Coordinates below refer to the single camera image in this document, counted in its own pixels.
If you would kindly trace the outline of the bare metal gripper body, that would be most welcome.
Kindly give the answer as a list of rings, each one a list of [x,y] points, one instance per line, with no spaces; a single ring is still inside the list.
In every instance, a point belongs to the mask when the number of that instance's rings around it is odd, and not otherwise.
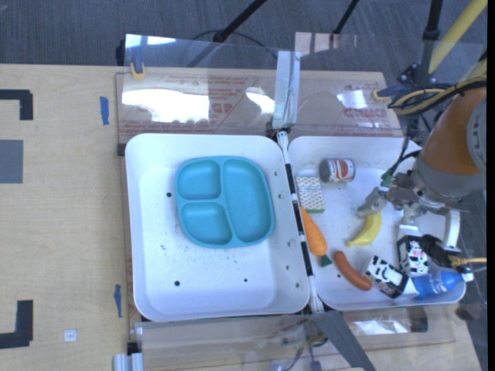
[[[436,192],[415,171],[397,173],[391,181],[386,199],[396,207],[408,207],[419,213],[446,213],[451,207],[451,199]]]

